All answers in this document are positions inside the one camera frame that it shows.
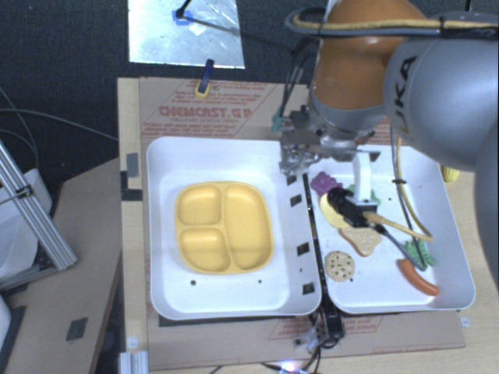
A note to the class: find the green toy vegetable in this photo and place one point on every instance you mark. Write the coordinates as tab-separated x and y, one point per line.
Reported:
376	198

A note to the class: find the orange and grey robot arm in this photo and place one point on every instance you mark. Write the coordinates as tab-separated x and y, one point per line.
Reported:
436	99

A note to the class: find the round tan biscuit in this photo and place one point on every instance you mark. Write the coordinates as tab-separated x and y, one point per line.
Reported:
339	266

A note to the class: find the brown cardboard board, red print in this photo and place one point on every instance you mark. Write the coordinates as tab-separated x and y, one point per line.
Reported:
218	345

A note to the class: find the yellow banana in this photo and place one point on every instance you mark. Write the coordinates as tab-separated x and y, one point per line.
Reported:
329	214

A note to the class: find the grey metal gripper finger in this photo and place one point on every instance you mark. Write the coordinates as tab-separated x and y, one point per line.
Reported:
306	160
287	163

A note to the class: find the white plastic tray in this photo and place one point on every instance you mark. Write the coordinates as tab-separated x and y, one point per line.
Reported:
218	162
382	290

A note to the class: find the purple grapes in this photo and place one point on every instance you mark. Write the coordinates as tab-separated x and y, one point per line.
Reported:
321	182

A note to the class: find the yellow divided plate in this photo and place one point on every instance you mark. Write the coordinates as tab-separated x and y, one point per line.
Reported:
245	224

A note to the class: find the tan bread slice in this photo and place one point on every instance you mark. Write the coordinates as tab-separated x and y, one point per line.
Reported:
362	242

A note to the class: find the green broccoli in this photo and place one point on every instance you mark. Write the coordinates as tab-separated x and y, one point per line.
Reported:
413	249

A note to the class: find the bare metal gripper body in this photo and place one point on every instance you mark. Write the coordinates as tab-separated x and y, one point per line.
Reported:
338	143

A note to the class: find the yellow toy corn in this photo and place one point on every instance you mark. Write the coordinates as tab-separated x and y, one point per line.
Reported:
450	173

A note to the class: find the orange sausage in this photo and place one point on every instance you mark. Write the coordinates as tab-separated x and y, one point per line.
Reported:
419	281

